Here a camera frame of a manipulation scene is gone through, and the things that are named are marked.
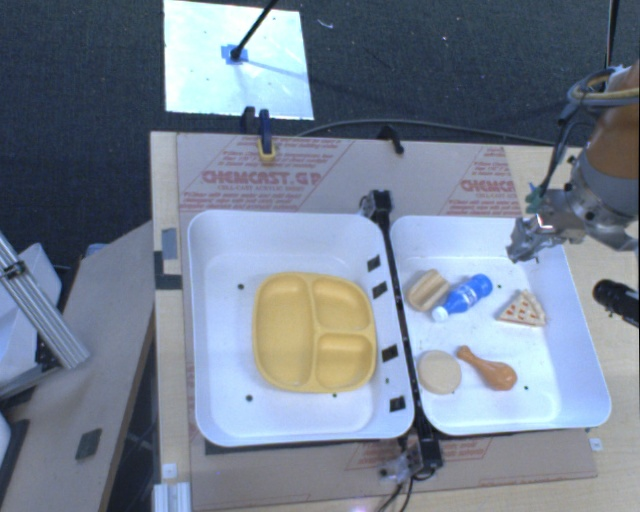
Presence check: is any beige round biscuit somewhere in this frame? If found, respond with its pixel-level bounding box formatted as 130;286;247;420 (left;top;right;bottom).
416;349;463;397

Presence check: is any brown cardboard board red print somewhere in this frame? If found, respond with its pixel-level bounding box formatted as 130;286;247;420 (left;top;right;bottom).
175;131;599;512

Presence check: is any yellow divided plate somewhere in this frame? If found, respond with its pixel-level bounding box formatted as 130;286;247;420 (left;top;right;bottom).
252;271;378;394

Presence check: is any thin black rod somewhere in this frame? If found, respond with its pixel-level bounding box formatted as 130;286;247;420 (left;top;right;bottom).
375;209;432;444

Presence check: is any brown toy chicken drumstick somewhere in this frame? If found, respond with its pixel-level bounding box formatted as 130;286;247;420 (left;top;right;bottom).
455;345;518;392

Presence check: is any blue bottle white cap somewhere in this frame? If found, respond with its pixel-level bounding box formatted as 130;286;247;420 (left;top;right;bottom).
431;273;495;323

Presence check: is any white plastic tray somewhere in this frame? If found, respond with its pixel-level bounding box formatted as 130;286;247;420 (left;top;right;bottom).
186;209;417;448
388;215;613;437

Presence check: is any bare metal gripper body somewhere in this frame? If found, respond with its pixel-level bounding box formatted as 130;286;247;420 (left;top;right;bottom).
536;192;640;252

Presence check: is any toy pizza slice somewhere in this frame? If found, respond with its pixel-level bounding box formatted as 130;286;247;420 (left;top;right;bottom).
495;289;548;328

